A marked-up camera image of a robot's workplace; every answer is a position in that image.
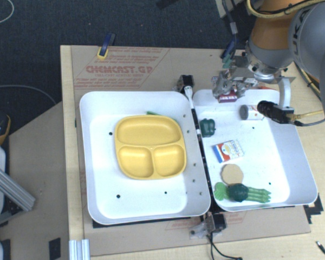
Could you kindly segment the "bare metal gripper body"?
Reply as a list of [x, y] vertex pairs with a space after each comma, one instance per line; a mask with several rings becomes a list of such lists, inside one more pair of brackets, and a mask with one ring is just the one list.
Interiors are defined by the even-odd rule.
[[234, 56], [224, 59], [226, 79], [233, 84], [257, 85], [259, 82], [272, 83], [281, 67], [263, 63], [254, 56]]

